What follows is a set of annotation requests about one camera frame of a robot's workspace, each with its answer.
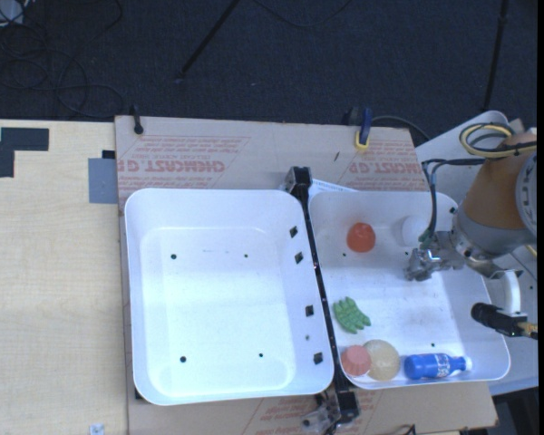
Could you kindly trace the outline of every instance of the white tray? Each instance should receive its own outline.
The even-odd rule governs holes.
[[[437,194],[437,230],[452,227],[451,208],[457,204]],[[506,375],[510,354],[504,337],[471,318],[471,307],[491,303],[481,275],[468,267],[433,273],[418,282],[404,278],[411,250],[401,237],[405,219],[415,216],[429,222],[429,192],[325,192],[310,201],[316,248],[331,305],[347,296],[369,316],[371,326],[348,333],[333,318],[335,340],[342,352],[353,344],[382,339],[401,355],[402,365],[390,381],[368,376],[351,378],[356,386],[382,389],[455,381],[490,381]],[[356,222],[371,224],[375,247],[367,253],[350,250],[346,234]],[[403,358],[415,353],[448,353],[470,356],[473,368],[440,380],[411,381],[405,378]]]
[[[335,365],[294,197],[146,188],[127,200],[125,226],[133,378],[145,400],[314,394],[330,385]]]

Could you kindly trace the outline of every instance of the bottle label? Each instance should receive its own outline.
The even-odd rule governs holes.
[[[450,357],[447,354],[435,354],[435,360],[437,361],[437,375],[436,377],[447,377],[452,371],[452,364],[450,363]]]

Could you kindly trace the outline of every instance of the blue clip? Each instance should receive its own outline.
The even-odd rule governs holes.
[[[363,111],[363,123],[361,130],[358,130],[355,135],[355,146],[359,150],[369,148],[369,131],[371,130],[371,122],[373,121],[373,112],[370,108],[365,108]]]

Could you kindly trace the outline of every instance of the dark background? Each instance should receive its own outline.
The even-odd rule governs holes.
[[[369,107],[416,145],[484,110],[537,125],[538,0],[508,0],[489,102],[503,0],[240,0],[176,83],[231,1],[31,1],[0,27],[0,119],[112,121],[136,104],[341,124]]]

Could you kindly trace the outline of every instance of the blue bottle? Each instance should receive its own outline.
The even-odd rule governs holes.
[[[405,375],[412,380],[441,379],[456,371],[471,369],[471,359],[446,353],[412,354],[405,358]]]

